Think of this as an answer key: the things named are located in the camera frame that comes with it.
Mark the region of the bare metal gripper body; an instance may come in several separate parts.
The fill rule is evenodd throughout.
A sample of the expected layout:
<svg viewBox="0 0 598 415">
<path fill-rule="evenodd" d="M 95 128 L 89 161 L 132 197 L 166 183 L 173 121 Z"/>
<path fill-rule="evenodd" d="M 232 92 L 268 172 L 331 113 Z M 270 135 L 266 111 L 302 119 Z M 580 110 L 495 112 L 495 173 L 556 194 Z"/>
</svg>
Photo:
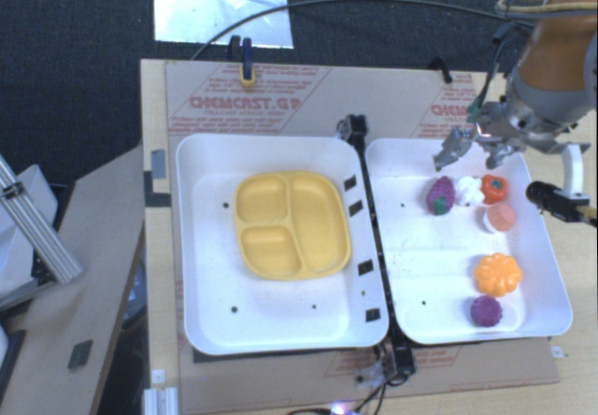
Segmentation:
<svg viewBox="0 0 598 415">
<path fill-rule="evenodd" d="M 512 150 L 533 148 L 544 154 L 562 152 L 566 143 L 557 136 L 566 133 L 590 111 L 577 100 L 500 100 L 472 103 L 472 122 L 478 127 L 481 144 Z"/>
</svg>

